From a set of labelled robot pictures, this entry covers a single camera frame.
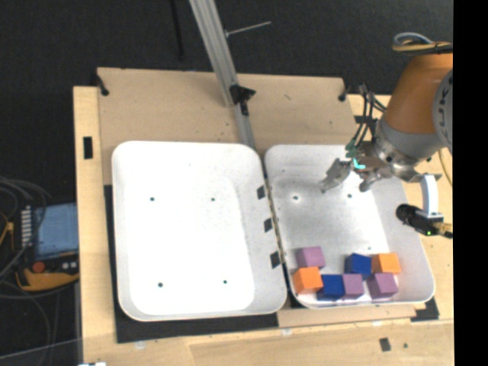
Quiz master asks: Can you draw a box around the white plastic tray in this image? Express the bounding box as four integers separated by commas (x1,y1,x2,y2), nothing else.
263,143,436,310
111,140,288,323

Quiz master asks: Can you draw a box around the black cylinder on white bracket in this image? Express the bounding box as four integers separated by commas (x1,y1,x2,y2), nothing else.
395,173,445,237

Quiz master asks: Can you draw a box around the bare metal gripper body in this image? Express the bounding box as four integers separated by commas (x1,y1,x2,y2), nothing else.
352,141,424,185

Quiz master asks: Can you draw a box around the blue cube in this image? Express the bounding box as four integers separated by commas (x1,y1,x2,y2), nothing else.
344,252,373,278
316,274,346,301

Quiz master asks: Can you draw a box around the brown cardboard board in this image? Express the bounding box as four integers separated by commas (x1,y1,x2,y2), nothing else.
95,66,418,329

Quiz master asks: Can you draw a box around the purple cube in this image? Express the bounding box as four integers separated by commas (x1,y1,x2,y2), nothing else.
366,271,400,300
342,273,365,300
295,246,326,271

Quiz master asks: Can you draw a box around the orange cube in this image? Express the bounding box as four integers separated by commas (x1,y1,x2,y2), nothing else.
371,252,403,275
291,266,324,295

